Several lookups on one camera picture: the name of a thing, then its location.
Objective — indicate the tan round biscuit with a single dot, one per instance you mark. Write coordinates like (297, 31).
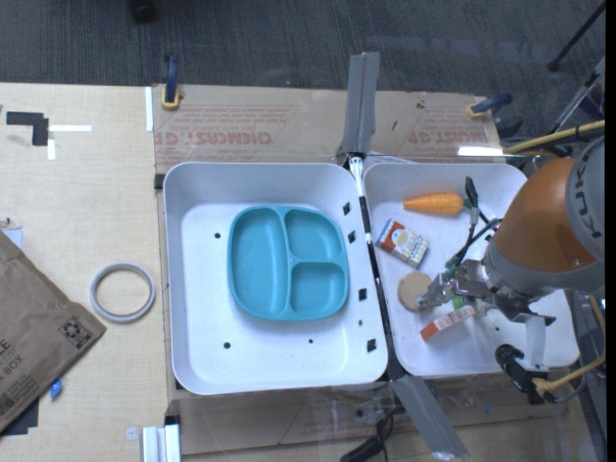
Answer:
(410, 290)

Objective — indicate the white plastic tray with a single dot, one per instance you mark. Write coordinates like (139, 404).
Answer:
(433, 354)
(207, 306)

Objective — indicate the black cylinder on white bracket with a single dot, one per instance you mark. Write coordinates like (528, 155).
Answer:
(517, 366)

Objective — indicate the brown cardboard board, red print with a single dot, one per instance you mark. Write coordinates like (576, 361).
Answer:
(250, 128)

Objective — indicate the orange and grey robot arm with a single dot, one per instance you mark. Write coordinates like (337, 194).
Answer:
(544, 219)

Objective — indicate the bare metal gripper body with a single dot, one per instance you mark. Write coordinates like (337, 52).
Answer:
(469, 272)

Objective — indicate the orange carrot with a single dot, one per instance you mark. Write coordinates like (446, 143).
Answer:
(433, 203)

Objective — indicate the small blue clip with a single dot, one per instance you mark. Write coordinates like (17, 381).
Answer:
(56, 388)

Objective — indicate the white, red and yellow carton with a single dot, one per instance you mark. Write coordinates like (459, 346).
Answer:
(403, 242)

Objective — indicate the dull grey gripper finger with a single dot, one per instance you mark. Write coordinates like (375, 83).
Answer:
(471, 290)
(433, 297)

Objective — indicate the blue divided plate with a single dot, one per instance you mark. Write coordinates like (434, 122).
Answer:
(289, 263)

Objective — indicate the orange and white packet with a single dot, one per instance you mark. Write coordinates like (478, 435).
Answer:
(443, 324)

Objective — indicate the white tape roll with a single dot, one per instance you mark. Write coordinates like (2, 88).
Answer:
(98, 306)

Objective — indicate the brown paper bag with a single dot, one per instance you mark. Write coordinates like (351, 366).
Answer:
(33, 335)

